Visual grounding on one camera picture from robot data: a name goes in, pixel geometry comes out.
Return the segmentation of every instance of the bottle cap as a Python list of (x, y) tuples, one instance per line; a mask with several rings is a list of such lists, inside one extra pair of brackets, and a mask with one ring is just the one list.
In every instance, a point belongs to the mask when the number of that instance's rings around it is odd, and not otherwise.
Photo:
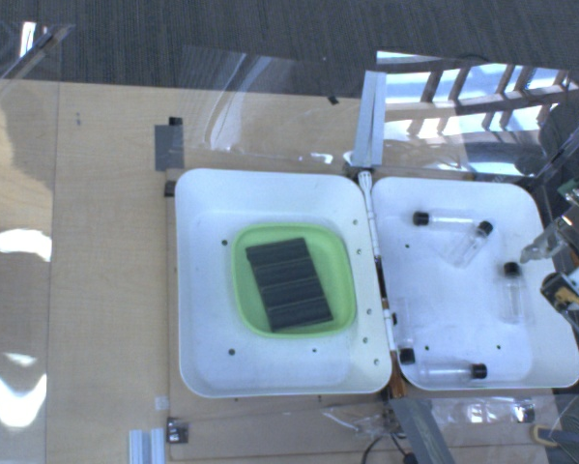
[(416, 357), (414, 356), (414, 349), (406, 347), (398, 352), (398, 360), (401, 364), (413, 364), (416, 362)]
[(484, 220), (484, 221), (482, 221), (481, 223), (479, 223), (479, 224), (478, 224), (478, 228), (479, 228), (482, 232), (484, 232), (487, 236), (488, 236), (491, 232), (493, 232), (493, 225), (492, 225), (490, 222), (486, 221), (486, 220)]
[(426, 212), (414, 213), (414, 225), (428, 225), (429, 216)]
[(510, 261), (504, 264), (504, 275), (505, 276), (520, 276), (521, 275), (521, 267), (518, 263), (514, 261)]
[(472, 364), (472, 378), (475, 380), (484, 380), (486, 378), (486, 365)]

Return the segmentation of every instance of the green tray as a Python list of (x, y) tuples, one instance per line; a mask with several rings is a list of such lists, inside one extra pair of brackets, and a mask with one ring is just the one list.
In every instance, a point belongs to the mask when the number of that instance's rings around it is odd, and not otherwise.
[[(325, 323), (272, 332), (246, 248), (304, 238), (333, 319)], [(329, 229), (308, 223), (262, 223), (241, 230), (231, 247), (231, 273), (240, 317), (256, 334), (274, 338), (307, 338), (336, 334), (356, 316), (356, 293), (343, 242)]]

